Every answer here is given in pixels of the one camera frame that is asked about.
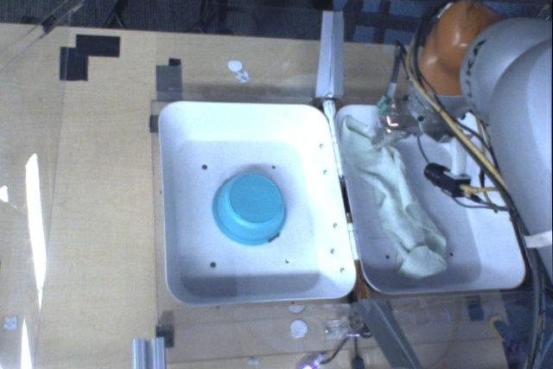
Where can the white cloth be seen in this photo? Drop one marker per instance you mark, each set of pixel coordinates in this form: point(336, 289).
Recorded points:
point(397, 203)

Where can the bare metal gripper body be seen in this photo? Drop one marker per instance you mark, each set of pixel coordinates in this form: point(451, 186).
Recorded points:
point(412, 118)

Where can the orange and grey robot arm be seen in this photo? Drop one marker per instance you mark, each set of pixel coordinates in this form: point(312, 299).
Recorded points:
point(510, 82)

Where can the blue bowl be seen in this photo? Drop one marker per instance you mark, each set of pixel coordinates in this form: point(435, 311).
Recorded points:
point(250, 207)

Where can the white plastic tray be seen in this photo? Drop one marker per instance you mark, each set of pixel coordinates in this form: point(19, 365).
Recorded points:
point(259, 142)
point(475, 246)

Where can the thin black and white rod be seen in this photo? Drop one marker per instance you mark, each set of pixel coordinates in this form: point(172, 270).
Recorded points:
point(333, 129)

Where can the black cylinder on white bracket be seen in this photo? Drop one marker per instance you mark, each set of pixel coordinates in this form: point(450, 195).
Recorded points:
point(445, 179)

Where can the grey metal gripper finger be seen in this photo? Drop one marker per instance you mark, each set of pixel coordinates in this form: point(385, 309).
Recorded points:
point(380, 138)
point(398, 134)

